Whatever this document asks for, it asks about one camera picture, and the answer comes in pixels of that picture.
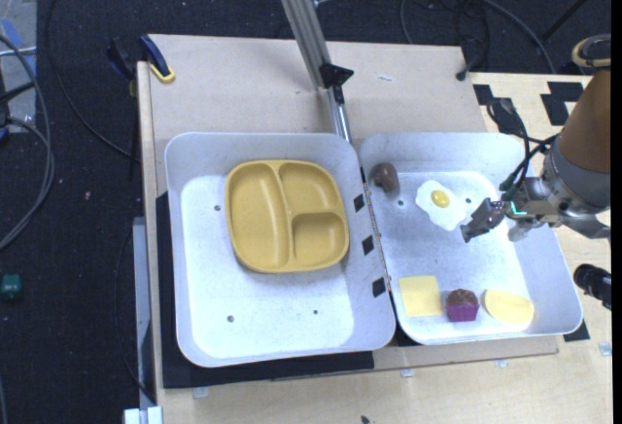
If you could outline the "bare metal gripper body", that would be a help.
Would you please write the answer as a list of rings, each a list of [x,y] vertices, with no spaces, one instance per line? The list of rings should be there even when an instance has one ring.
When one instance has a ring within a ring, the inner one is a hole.
[[[503,193],[505,215],[513,219],[536,218],[550,228],[567,227],[589,239],[610,239],[611,229],[597,214],[605,211],[579,197],[558,179],[526,177]]]

